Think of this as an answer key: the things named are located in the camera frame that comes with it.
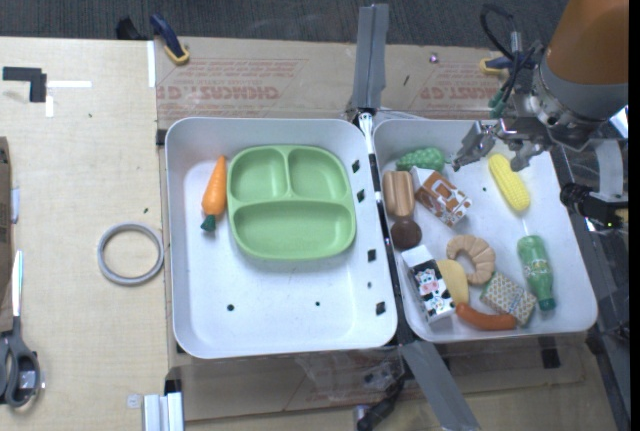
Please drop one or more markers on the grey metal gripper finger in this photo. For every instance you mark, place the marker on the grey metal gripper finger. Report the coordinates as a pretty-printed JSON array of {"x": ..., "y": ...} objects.
[
  {"x": 525, "y": 153},
  {"x": 475, "y": 144}
]

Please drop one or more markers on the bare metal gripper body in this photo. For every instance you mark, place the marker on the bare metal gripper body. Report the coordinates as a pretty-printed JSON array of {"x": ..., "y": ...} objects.
[{"x": 560, "y": 124}]

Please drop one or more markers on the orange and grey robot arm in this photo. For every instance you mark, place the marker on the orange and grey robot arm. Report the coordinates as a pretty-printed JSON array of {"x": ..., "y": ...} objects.
[{"x": 592, "y": 34}]

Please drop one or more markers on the yellow corn cob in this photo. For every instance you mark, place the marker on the yellow corn cob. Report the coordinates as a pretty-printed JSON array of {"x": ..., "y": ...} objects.
[{"x": 510, "y": 183}]

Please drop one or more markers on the green grapes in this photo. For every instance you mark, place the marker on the green grapes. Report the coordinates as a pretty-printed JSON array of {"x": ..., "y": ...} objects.
[{"x": 422, "y": 159}]

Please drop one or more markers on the brown and white carton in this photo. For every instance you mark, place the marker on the brown and white carton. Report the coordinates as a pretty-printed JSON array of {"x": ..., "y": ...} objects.
[{"x": 442, "y": 198}]

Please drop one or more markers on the white plastic tray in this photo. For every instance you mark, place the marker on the white plastic tray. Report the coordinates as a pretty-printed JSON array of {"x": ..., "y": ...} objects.
[
  {"x": 500, "y": 224},
  {"x": 280, "y": 304}
]

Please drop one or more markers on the tan bread roll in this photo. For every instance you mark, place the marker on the tan bread roll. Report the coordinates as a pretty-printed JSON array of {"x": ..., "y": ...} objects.
[{"x": 398, "y": 194}]

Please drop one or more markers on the tan croissant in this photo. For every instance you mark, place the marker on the tan croissant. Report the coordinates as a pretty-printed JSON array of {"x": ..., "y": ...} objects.
[{"x": 477, "y": 254}]

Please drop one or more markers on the brown doughnut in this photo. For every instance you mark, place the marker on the brown doughnut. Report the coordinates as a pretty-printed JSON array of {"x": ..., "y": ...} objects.
[{"x": 405, "y": 234}]

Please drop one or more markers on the green plastic bottle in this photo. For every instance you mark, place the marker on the green plastic bottle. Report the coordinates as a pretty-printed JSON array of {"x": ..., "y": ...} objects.
[{"x": 536, "y": 269}]

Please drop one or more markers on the yellow banana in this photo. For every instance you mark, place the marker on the yellow banana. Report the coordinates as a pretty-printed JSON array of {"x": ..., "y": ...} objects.
[{"x": 456, "y": 281}]

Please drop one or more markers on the white cow print carton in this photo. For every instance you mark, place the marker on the white cow print carton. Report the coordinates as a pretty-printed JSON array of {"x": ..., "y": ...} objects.
[{"x": 429, "y": 286}]

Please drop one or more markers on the orange sausage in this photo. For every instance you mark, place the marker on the orange sausage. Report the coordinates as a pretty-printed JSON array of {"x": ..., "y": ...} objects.
[{"x": 485, "y": 319}]

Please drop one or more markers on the green divided plate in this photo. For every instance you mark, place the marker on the green divided plate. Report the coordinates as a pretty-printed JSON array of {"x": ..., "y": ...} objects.
[{"x": 290, "y": 204}]

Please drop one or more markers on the brown cardboard board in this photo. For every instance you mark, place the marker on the brown cardboard board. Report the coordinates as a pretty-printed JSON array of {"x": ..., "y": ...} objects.
[{"x": 260, "y": 84}]

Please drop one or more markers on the orange carrot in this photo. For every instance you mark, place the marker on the orange carrot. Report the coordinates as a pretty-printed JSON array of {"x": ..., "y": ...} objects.
[{"x": 216, "y": 191}]

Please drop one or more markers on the grey tape roll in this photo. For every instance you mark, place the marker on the grey tape roll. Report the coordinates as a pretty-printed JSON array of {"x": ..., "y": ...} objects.
[{"x": 102, "y": 264}]

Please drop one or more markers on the black cylinder on white bracket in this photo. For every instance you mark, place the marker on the black cylinder on white bracket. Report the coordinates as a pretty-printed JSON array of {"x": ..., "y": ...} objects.
[{"x": 592, "y": 204}]

